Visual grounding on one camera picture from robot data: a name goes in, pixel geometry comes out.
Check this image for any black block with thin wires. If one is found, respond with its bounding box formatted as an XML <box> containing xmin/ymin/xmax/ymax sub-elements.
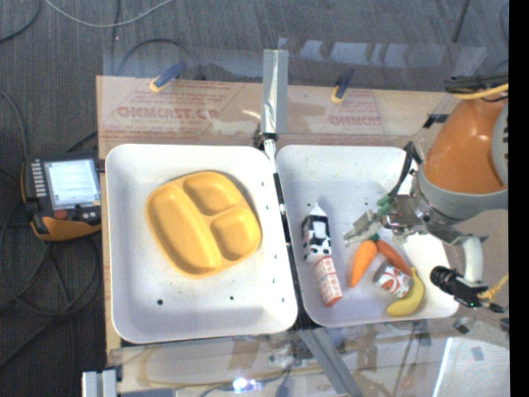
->
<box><xmin>252</xmin><ymin>132</ymin><xmax>279</xmax><ymax>150</ymax></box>

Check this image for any orange and white carton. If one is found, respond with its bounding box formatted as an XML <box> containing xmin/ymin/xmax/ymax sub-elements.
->
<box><xmin>313</xmin><ymin>256</ymin><xmax>344</xmax><ymax>308</ymax></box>

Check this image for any orange carrot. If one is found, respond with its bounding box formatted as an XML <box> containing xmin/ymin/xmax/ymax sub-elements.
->
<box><xmin>374</xmin><ymin>238</ymin><xmax>413</xmax><ymax>277</ymax></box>
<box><xmin>349</xmin><ymin>240</ymin><xmax>379</xmax><ymax>289</ymax></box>

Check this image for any cow print milk carton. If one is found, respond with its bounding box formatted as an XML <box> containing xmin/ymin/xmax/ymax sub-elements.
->
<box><xmin>301</xmin><ymin>203</ymin><xmax>333</xmax><ymax>263</ymax></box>

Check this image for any yellow banana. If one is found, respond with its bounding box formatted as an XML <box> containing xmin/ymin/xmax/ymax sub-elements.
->
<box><xmin>386</xmin><ymin>266</ymin><xmax>426</xmax><ymax>318</ymax></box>

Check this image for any red and white can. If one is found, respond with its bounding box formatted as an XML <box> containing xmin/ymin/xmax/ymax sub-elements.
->
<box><xmin>372</xmin><ymin>261</ymin><xmax>413</xmax><ymax>299</ymax></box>

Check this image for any white plastic tray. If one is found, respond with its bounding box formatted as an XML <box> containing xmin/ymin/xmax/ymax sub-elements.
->
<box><xmin>104</xmin><ymin>143</ymin><xmax>299</xmax><ymax>345</ymax></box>
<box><xmin>274</xmin><ymin>144</ymin><xmax>462</xmax><ymax>329</ymax></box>

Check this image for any yellow divided plate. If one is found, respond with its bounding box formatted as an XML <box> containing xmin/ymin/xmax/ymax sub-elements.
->
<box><xmin>145</xmin><ymin>170</ymin><xmax>263</xmax><ymax>280</ymax></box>

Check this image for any brown cardboard board red print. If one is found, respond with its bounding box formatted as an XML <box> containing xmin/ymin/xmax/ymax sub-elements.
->
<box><xmin>95</xmin><ymin>75</ymin><xmax>510</xmax><ymax>393</ymax></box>

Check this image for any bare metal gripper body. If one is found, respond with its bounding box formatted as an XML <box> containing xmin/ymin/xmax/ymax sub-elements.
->
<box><xmin>378</xmin><ymin>194</ymin><xmax>436</xmax><ymax>239</ymax></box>

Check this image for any black cylinder on white bracket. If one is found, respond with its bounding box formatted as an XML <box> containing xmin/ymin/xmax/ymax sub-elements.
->
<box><xmin>429</xmin><ymin>236</ymin><xmax>491</xmax><ymax>309</ymax></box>

